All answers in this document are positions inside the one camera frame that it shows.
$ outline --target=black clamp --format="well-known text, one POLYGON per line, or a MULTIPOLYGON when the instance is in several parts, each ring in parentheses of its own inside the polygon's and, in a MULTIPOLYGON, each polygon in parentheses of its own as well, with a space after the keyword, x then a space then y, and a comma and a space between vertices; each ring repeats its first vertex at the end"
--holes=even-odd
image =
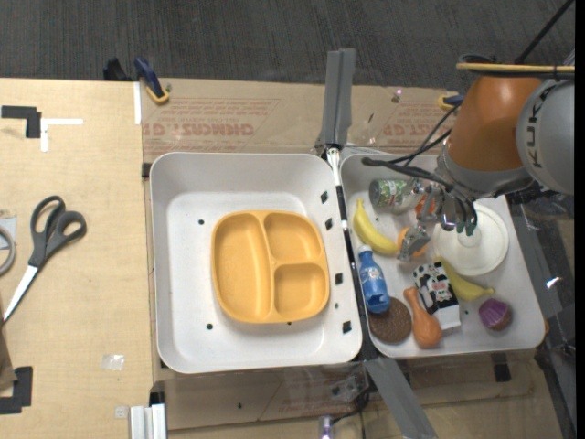
POLYGON ((107 65, 103 68, 103 78, 106 81, 132 81, 120 65, 118 58, 109 59, 107 65))
MULTIPOLYGON (((165 104, 168 101, 168 91, 161 86, 156 73, 151 69, 148 60, 143 57, 134 59, 134 68, 136 69, 136 79, 144 78, 146 82, 146 92, 157 104, 165 104)), ((132 81, 132 78, 126 75, 117 58, 109 59, 107 65, 103 68, 103 78, 106 81, 132 81)))
POLYGON ((36 107, 2 106, 3 119, 27 119, 27 138, 40 138, 40 116, 36 107))

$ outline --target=yellow plastic plate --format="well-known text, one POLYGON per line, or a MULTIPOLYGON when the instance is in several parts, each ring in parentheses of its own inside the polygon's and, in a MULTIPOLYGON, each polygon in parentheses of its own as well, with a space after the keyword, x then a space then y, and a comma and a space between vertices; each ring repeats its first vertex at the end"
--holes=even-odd
POLYGON ((246 210, 221 218, 211 237, 211 272, 219 305, 241 322, 302 320, 329 299, 321 234, 298 213, 246 210))

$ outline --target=banana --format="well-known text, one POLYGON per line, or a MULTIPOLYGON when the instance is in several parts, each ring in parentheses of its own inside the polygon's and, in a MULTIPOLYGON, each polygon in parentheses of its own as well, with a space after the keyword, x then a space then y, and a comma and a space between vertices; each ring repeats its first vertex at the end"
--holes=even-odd
POLYGON ((359 239, 369 245, 374 252, 390 255, 399 250, 396 242, 390 240, 374 228, 366 214, 364 200, 362 198, 357 199, 357 210, 353 218, 353 225, 359 239))
POLYGON ((457 272, 455 272, 453 267, 451 267, 451 265, 441 257, 438 257, 436 260, 442 263, 442 266, 445 269, 449 280, 451 281, 451 286, 455 292, 455 295, 464 301, 473 301, 480 296, 485 294, 493 294, 495 292, 494 288, 484 288, 479 284, 468 282, 457 272))

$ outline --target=scissors blade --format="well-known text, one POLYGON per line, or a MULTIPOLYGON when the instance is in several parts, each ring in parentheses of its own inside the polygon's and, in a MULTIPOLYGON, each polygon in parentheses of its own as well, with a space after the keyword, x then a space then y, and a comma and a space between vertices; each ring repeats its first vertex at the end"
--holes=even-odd
POLYGON ((20 303, 22 296, 25 295, 30 284, 33 283, 35 276, 37 276, 37 272, 38 272, 37 267, 33 265, 28 265, 27 270, 25 271, 25 274, 22 277, 22 280, 20 280, 20 283, 16 287, 15 294, 12 296, 10 304, 8 304, 8 307, 4 312, 4 321, 8 320, 10 315, 14 312, 18 303, 20 303))

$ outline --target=scissors handle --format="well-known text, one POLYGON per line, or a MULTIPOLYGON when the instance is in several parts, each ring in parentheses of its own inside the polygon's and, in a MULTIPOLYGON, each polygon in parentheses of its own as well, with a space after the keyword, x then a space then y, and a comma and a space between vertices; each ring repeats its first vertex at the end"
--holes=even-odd
POLYGON ((34 250, 28 264, 40 269, 49 257, 66 243, 84 236, 87 232, 87 224, 77 211, 65 211, 63 199, 53 195, 42 200, 33 211, 30 230, 33 236, 34 250), (37 231, 37 220, 40 213, 49 203, 54 201, 57 202, 57 206, 48 215, 45 228, 42 231, 37 231), (65 229, 72 223, 79 224, 78 228, 65 234, 65 229))

